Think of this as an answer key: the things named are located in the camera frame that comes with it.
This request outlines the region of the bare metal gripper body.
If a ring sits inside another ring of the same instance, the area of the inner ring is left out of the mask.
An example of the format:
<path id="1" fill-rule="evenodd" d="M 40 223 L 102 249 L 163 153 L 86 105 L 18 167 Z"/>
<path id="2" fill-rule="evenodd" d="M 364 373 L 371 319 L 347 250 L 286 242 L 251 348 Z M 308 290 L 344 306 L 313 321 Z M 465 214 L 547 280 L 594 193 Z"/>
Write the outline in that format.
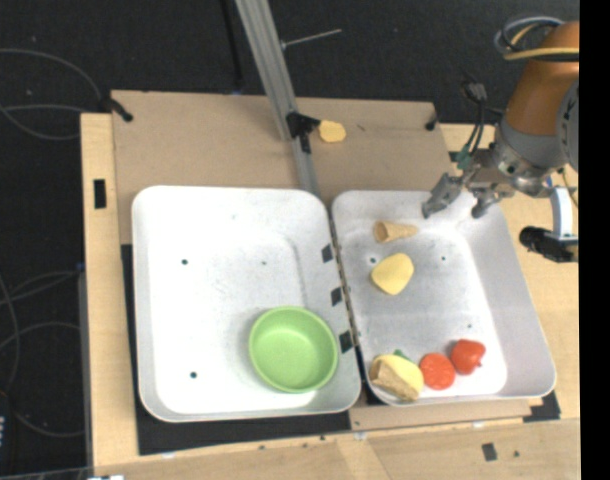
<path id="1" fill-rule="evenodd" d="M 507 196 L 521 192 L 543 198 L 549 195 L 548 176 L 547 168 L 532 165 L 509 146 L 492 143 L 472 155 L 465 169 L 465 186 L 471 191 Z"/>

